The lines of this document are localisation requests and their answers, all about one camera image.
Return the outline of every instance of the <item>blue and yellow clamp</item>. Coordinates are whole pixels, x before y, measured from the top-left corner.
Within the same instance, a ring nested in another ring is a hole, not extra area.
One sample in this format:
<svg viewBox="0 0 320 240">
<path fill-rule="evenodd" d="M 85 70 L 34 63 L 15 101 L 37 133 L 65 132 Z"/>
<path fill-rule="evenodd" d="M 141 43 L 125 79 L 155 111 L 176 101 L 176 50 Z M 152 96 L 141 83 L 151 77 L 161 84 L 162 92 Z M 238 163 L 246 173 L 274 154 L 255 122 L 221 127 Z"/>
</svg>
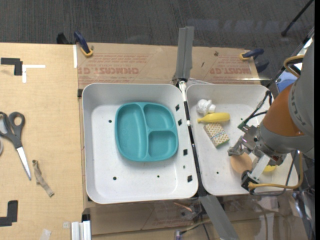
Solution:
<svg viewBox="0 0 320 240">
<path fill-rule="evenodd" d="M 75 38 L 75 42 L 80 43 L 80 50 L 84 54 L 84 56 L 86 57 L 92 56 L 93 51 L 89 48 L 86 40 L 84 39 L 84 37 L 79 31 L 74 32 L 74 38 Z"/>
<path fill-rule="evenodd" d="M 250 50 L 248 52 L 244 52 L 244 53 L 240 53 L 239 57 L 240 60 L 242 60 L 243 62 L 248 61 L 251 57 L 253 57 L 253 59 L 255 60 L 259 55 L 263 54 L 265 52 L 264 49 L 253 49 Z"/>
</svg>

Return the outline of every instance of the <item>teal plate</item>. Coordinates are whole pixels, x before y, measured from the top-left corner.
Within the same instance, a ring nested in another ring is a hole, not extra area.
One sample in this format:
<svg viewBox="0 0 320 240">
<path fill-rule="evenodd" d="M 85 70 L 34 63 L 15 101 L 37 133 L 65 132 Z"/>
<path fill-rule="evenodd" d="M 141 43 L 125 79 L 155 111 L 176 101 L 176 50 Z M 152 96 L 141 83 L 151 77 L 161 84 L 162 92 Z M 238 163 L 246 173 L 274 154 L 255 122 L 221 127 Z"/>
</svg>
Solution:
<svg viewBox="0 0 320 240">
<path fill-rule="evenodd" d="M 169 159 L 178 149 L 175 118 L 158 103 L 123 104 L 115 114 L 115 140 L 120 154 L 131 161 Z"/>
</svg>

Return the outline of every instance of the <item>yellow banana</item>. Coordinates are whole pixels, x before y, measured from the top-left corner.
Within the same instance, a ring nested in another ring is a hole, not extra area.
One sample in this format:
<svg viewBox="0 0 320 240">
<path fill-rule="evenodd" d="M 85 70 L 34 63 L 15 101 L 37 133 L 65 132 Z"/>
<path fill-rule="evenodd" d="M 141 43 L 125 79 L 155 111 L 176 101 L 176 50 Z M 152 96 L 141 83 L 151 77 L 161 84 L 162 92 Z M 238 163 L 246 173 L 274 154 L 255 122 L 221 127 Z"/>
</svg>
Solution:
<svg viewBox="0 0 320 240">
<path fill-rule="evenodd" d="M 216 112 L 205 115 L 202 118 L 198 118 L 198 123 L 216 123 L 216 122 L 225 122 L 230 120 L 230 114 L 227 112 Z"/>
</svg>

